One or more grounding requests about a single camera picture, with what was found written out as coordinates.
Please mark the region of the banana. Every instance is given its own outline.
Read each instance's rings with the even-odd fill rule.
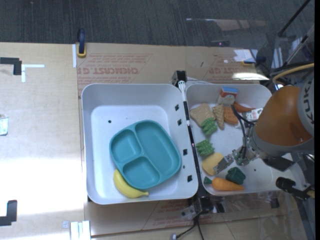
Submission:
[[[124,177],[121,175],[120,171],[118,169],[114,170],[113,173],[113,182],[115,187],[126,197],[128,198],[139,198],[141,196],[148,196],[148,191],[141,191],[139,189],[136,189],[132,186],[130,186]]]

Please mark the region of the yellow cable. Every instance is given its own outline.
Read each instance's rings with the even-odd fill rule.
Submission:
[[[274,78],[272,78],[272,81],[274,83],[276,83],[276,80],[283,77],[283,76],[286,76],[288,74],[291,74],[291,73],[294,73],[294,72],[297,72],[297,71],[300,71],[300,70],[305,70],[305,69],[309,69],[309,68],[312,68],[315,66],[315,63],[310,63],[310,64],[306,64],[306,65],[303,65],[303,66],[297,66],[297,67],[294,67],[294,68],[291,68],[285,72],[282,72],[280,74],[277,74]]]

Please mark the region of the blue clamp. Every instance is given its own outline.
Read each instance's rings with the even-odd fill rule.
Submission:
[[[78,39],[79,45],[76,50],[76,54],[78,57],[84,58],[86,56],[86,46],[85,46],[85,30],[83,28],[79,28],[77,39]]]

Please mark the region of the carrot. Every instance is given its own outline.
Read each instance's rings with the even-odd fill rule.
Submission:
[[[234,103],[233,103],[233,106],[234,106],[235,110],[236,110],[237,112],[239,112],[239,113],[248,112],[248,111],[254,110],[253,107],[242,106],[242,105],[240,105],[240,104],[237,103],[237,102],[234,102]]]
[[[208,177],[204,178],[204,183],[211,183],[212,187],[220,191],[234,191],[234,190],[244,190],[245,187],[232,181],[229,181],[224,178],[215,177],[213,180],[210,180]]]

